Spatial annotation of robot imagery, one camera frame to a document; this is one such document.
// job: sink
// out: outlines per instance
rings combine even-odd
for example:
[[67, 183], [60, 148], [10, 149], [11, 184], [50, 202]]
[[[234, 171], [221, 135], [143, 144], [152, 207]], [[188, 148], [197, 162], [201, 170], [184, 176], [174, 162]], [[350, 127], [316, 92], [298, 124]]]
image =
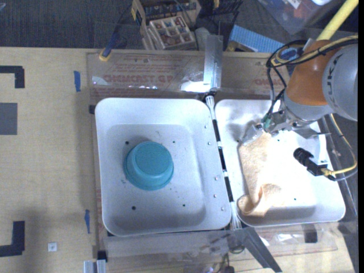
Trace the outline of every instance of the sink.
[[[235, 200], [248, 194], [243, 169], [238, 155], [237, 140], [252, 122], [258, 123], [271, 105], [269, 100], [221, 100], [216, 103], [216, 118], [224, 158]], [[317, 123], [310, 127], [317, 132]], [[286, 181], [289, 197], [283, 207], [272, 207], [264, 217], [243, 216], [249, 226], [280, 226], [339, 221], [345, 214], [345, 203], [337, 182], [323, 176], [314, 177], [293, 158], [293, 152], [304, 148], [332, 169], [324, 135], [305, 139], [294, 131], [286, 131], [275, 138], [276, 153], [270, 157]]]
[[[102, 219], [117, 236], [217, 230], [231, 220], [228, 193], [208, 107], [193, 99], [107, 98], [95, 109]], [[163, 145], [173, 176], [140, 189], [123, 170], [142, 142]]]

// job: wooden table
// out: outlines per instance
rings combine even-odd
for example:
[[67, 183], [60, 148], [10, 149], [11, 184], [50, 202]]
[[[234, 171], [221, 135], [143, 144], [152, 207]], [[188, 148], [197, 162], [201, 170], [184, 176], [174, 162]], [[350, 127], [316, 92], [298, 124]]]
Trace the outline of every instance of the wooden table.
[[[26, 226], [25, 251], [0, 258], [0, 272], [82, 272], [83, 262], [96, 258], [93, 115], [86, 69], [86, 54], [96, 52], [1, 48], [0, 65], [21, 65], [25, 88], [14, 88], [14, 75], [0, 74], [0, 102], [18, 105], [17, 135], [0, 135], [0, 245], [11, 243], [13, 221]], [[80, 73], [80, 92], [74, 71]], [[337, 250], [276, 257], [283, 272], [354, 272], [342, 235], [335, 226], [332, 232]], [[51, 242], [57, 242], [56, 252], [48, 252]], [[236, 272], [257, 268], [253, 259], [232, 259], [231, 264]]]

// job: blue tape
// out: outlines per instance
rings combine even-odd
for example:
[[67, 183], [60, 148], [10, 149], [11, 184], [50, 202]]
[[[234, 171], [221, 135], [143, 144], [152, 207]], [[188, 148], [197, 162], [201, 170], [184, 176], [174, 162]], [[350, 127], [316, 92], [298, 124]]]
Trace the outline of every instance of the blue tape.
[[88, 209], [85, 210], [85, 223], [87, 228], [87, 233], [90, 234], [90, 211]]
[[73, 71], [73, 74], [75, 76], [76, 92], [80, 92], [81, 91], [81, 75], [78, 71]]

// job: teal bowl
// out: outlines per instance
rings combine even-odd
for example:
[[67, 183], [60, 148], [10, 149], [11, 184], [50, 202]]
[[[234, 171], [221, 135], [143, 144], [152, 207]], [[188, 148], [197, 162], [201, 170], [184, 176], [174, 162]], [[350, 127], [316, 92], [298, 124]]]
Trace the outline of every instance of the teal bowl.
[[172, 156], [161, 144], [143, 142], [126, 155], [124, 171], [126, 179], [140, 189], [161, 189], [173, 177]]

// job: beige cloth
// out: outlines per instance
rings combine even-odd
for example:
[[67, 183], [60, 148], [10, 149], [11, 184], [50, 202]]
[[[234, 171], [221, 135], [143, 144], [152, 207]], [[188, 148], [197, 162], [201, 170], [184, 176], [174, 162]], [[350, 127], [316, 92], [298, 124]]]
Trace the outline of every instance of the beige cloth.
[[264, 217], [272, 206], [284, 203], [280, 168], [274, 161], [269, 161], [271, 153], [279, 151], [268, 133], [263, 133], [247, 146], [241, 145], [238, 150], [249, 190], [248, 195], [239, 198], [238, 207], [243, 215]]

